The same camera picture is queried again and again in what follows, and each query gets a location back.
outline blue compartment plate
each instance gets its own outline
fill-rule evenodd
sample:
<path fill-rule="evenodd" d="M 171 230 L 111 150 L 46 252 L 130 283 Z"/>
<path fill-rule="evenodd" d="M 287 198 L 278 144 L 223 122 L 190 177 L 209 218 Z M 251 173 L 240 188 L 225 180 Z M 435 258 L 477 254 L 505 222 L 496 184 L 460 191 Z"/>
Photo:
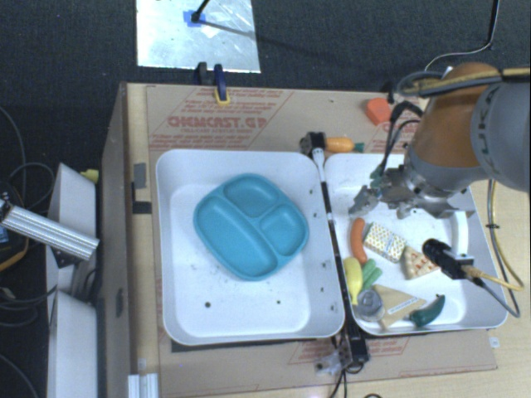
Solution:
<path fill-rule="evenodd" d="M 241 174 L 196 206 L 194 227 L 207 248 L 233 274 L 265 279 L 290 262 L 308 240 L 306 219 L 270 180 Z"/>

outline dark green toy vegetable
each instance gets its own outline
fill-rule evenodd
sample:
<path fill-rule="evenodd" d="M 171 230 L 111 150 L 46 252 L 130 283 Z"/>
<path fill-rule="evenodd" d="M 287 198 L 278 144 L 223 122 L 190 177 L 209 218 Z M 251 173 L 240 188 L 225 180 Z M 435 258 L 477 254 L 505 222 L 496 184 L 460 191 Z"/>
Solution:
<path fill-rule="evenodd" d="M 413 311 L 409 315 L 409 319 L 419 328 L 426 326 L 428 323 L 431 323 L 439 317 L 439 314 L 445 306 L 445 301 L 445 295 L 437 295 L 436 300 L 430 303 L 427 307 Z"/>

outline orange sausage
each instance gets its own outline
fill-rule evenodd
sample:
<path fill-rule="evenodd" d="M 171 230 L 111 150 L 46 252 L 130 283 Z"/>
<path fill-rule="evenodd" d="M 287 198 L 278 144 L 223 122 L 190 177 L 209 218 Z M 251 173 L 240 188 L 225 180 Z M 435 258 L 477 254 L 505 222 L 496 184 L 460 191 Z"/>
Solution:
<path fill-rule="evenodd" d="M 365 227 L 365 220 L 363 218 L 356 218 L 350 229 L 350 250 L 353 257 L 363 265 L 367 262 L 367 254 L 363 248 L 363 228 Z"/>

